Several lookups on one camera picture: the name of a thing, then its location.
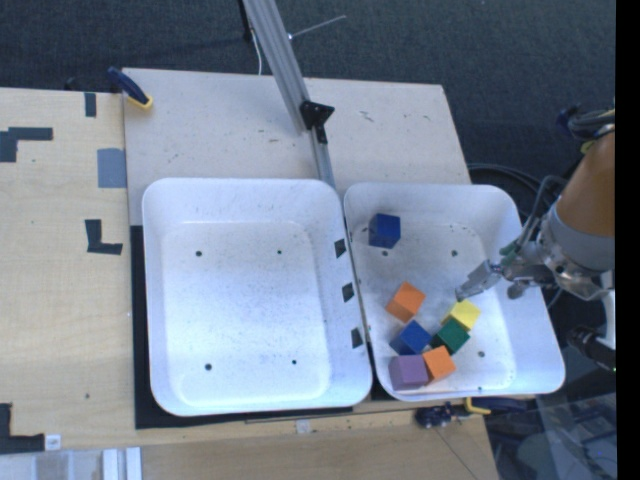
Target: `white tray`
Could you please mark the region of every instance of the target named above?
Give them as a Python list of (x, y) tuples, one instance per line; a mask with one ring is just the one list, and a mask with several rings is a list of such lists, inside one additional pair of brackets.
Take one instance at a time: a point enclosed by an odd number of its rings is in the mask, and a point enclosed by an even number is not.
[[(389, 394), (422, 401), (560, 387), (564, 362), (540, 289), (510, 300), (506, 281), (470, 299), (482, 313), (453, 356), (456, 372), (414, 391), (391, 385), (388, 367), (397, 354), (389, 342), (404, 324), (386, 304), (403, 281), (410, 282), (427, 295), (416, 320), (437, 332), (456, 301), (455, 286), (483, 260), (498, 261), (498, 250), (520, 233), (516, 206), (505, 192), (478, 185), (359, 183), (345, 194), (344, 210), (376, 373)], [(368, 245), (368, 223), (379, 212), (401, 219), (393, 249)]]
[(365, 336), (358, 297), (343, 296), (353, 269), (348, 251), (336, 253), (346, 230), (333, 189), (167, 178), (146, 189), (142, 212), (151, 389), (165, 410), (347, 407), (368, 394), (371, 364), (353, 339)]

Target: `blue cube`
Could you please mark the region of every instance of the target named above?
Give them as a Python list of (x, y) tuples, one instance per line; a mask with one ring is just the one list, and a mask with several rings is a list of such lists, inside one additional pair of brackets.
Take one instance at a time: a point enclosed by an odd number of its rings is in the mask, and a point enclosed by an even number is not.
[(369, 222), (369, 245), (392, 249), (400, 240), (400, 217), (376, 213)]
[(420, 354), (431, 341), (431, 334), (415, 320), (411, 320), (389, 345), (401, 356)]

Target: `green cube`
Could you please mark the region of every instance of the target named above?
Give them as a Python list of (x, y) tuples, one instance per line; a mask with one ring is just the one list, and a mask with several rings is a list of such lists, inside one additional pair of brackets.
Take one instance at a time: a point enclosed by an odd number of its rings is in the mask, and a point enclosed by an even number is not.
[(455, 318), (451, 318), (445, 323), (438, 333), (431, 340), (431, 346), (433, 348), (444, 345), (447, 347), (449, 354), (453, 355), (465, 342), (470, 338), (464, 327), (460, 325)]

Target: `orange cube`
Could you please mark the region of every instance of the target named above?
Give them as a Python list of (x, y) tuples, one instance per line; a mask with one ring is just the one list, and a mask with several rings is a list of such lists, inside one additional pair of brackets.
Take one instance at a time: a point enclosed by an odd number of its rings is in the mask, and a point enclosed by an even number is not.
[(399, 320), (407, 323), (416, 316), (426, 297), (415, 286), (405, 281), (400, 285), (385, 309)]
[(441, 345), (422, 354), (429, 373), (429, 382), (444, 379), (456, 371), (456, 364), (451, 359), (447, 347)]

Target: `wooden board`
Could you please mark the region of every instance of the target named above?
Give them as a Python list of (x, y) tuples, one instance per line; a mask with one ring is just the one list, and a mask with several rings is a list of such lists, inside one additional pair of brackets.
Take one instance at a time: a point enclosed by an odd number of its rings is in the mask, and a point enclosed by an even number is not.
[(151, 446), (143, 476), (155, 480), (498, 479), (481, 418), (444, 428), (413, 425)]
[[(332, 84), (347, 114), (340, 89), (369, 87)], [(453, 165), (463, 165), (443, 95), (439, 101), (440, 122), (449, 123), (442, 140)], [(79, 92), (0, 89), (0, 131), (54, 130), (53, 141), (20, 141), (17, 162), (0, 163), (0, 401), (13, 403), (12, 434), (59, 434), (67, 449), (295, 435), (292, 419), (135, 430), (127, 191), (100, 188), (97, 176), (97, 151), (125, 147), (122, 104), (120, 95), (98, 94), (97, 117), (89, 118)], [(371, 123), (359, 107), (353, 113)], [(348, 135), (381, 140), (373, 132)], [(433, 161), (434, 181), (438, 172), (452, 182), (468, 179)], [(121, 255), (88, 253), (85, 219), (101, 219), (103, 241), (122, 243)], [(312, 428), (400, 428), (411, 424), (414, 408), (367, 401), (349, 417), (314, 419)]]
[[(141, 224), (146, 187), (164, 177), (317, 178), (270, 76), (126, 69), (154, 98), (125, 107), (129, 217)], [(336, 189), (361, 181), (469, 183), (439, 85), (306, 80), (335, 107), (325, 128)]]

